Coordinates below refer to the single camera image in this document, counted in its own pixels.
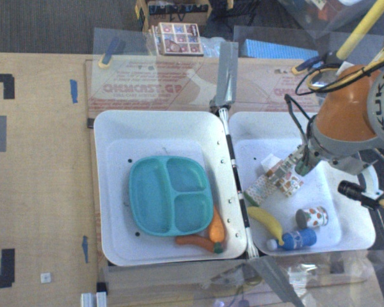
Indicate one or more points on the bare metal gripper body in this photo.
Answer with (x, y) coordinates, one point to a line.
(307, 158)

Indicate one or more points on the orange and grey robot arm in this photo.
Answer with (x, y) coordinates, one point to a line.
(345, 114)

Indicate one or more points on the patterned carton with white cap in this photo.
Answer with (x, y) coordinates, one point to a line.
(283, 177)

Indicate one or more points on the patterned packet with green end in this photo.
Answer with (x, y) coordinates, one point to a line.
(259, 190)

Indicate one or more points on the white can with red print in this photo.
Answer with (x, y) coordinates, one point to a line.
(315, 217)

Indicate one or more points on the yellow banana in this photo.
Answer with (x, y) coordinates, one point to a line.
(266, 220)

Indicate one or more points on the white plastic tray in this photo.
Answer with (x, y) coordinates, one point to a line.
(121, 130)
(348, 222)

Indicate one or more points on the blue bottle with white cap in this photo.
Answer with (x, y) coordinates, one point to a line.
(299, 239)

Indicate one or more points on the short thick orange carrot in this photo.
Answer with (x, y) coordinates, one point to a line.
(217, 227)

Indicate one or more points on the blue foam block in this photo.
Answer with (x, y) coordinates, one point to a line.
(275, 50)

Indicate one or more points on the long thin orange carrot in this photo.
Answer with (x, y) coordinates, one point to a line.
(195, 241)

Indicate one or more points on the teal divided plate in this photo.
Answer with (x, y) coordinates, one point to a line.
(153, 197)

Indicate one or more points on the patterned square game box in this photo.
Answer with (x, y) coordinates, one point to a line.
(179, 38)

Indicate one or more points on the brown cardboard board red print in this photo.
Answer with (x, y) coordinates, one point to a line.
(131, 88)

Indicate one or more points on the open brown cardboard box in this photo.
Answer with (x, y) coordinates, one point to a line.
(176, 10)

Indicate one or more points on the small white square block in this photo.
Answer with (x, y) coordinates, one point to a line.
(45, 277)

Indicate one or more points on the black cylinder on white bracket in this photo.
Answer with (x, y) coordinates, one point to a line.
(352, 189)

